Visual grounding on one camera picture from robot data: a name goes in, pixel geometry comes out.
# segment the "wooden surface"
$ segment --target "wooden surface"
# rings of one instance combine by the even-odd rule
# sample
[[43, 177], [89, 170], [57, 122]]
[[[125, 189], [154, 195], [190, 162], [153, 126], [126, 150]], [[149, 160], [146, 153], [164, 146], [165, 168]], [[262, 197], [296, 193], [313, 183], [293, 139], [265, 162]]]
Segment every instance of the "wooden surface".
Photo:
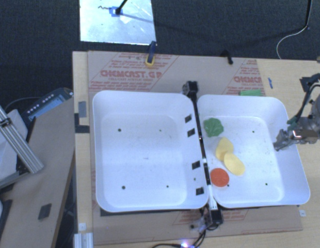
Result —
[[[281, 100], [286, 107], [289, 117], [296, 114], [304, 97], [299, 79], [303, 76], [311, 76], [320, 72], [320, 64], [317, 64], [315, 61], [259, 59], [258, 66], [266, 95], [273, 96]], [[76, 100], [75, 112], [77, 113], [78, 97], [81, 95], [80, 100], [88, 100], [87, 53], [73, 53], [73, 69], [74, 93]], [[269, 86], [268, 78], [272, 80], [272, 89]], [[309, 113], [309, 111], [310, 106], [307, 106], [305, 108], [305, 114]], [[80, 123], [81, 121], [88, 124], [88, 116], [81, 119]], [[89, 134], [77, 134], [75, 138], [77, 147], [77, 219], [79, 223], [87, 224], [87, 230], [81, 231], [82, 233], [92, 232], [91, 174], [90, 159], [88, 157], [88, 150], [90, 146], [88, 142]], [[299, 145], [298, 150], [311, 191], [310, 200], [300, 207], [300, 210], [304, 210], [307, 215], [302, 218], [303, 231], [206, 238], [201, 246], [202, 248], [211, 248], [216, 246], [230, 248], [320, 247], [320, 142], [313, 145]], [[166, 243], [180, 243], [180, 241], [169, 241]], [[96, 247], [149, 248], [155, 244], [156, 242], [143, 242]]]
[[[0, 247], [55, 247], [71, 180], [74, 154], [73, 99], [37, 118], [29, 145], [44, 164], [0, 196], [13, 200]], [[38, 219], [43, 205], [50, 215]]]

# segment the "tray containing toy food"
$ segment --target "tray containing toy food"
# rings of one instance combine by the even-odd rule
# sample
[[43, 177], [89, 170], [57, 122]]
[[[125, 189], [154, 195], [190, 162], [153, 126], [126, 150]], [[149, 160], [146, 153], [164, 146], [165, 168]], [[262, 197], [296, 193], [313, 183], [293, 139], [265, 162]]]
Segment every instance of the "tray containing toy food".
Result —
[[226, 208], [309, 199], [297, 147], [273, 148], [287, 121], [275, 98], [200, 97], [206, 159], [185, 95], [108, 90], [92, 105], [96, 198], [106, 211], [198, 209], [209, 197]]

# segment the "white cable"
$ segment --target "white cable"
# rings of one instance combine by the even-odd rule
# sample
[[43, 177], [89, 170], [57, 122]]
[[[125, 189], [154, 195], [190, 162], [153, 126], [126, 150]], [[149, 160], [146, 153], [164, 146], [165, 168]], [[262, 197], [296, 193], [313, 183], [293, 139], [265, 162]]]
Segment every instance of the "white cable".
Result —
[[300, 34], [301, 32], [303, 32], [307, 27], [308, 27], [308, 26], [305, 26], [302, 30], [300, 30], [300, 31], [297, 32], [297, 33], [287, 35], [286, 37], [282, 38], [282, 39], [277, 43], [276, 52], [277, 52], [278, 58], [281, 59], [281, 57], [280, 57], [280, 55], [279, 55], [279, 52], [278, 52], [278, 46], [279, 46], [279, 44], [280, 44], [284, 39], [287, 39], [288, 37], [292, 37], [292, 36], [299, 35], [299, 34]]

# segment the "red disc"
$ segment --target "red disc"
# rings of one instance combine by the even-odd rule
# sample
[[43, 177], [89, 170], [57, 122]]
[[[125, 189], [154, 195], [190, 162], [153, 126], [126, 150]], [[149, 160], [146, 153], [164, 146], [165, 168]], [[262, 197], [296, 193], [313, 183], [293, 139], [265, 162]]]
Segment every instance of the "red disc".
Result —
[[215, 168], [211, 171], [211, 182], [217, 187], [225, 187], [229, 183], [229, 175], [225, 170]]

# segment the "yellow disc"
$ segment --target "yellow disc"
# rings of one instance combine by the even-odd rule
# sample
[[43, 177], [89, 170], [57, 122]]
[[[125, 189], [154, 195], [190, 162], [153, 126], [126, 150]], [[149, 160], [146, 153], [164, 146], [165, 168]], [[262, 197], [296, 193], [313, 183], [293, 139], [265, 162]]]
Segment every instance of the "yellow disc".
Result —
[[245, 172], [243, 162], [231, 152], [224, 155], [224, 165], [234, 175], [241, 176]]
[[215, 156], [220, 161], [224, 161], [224, 155], [227, 152], [233, 152], [233, 144], [225, 137], [223, 137], [219, 142], [215, 150]]

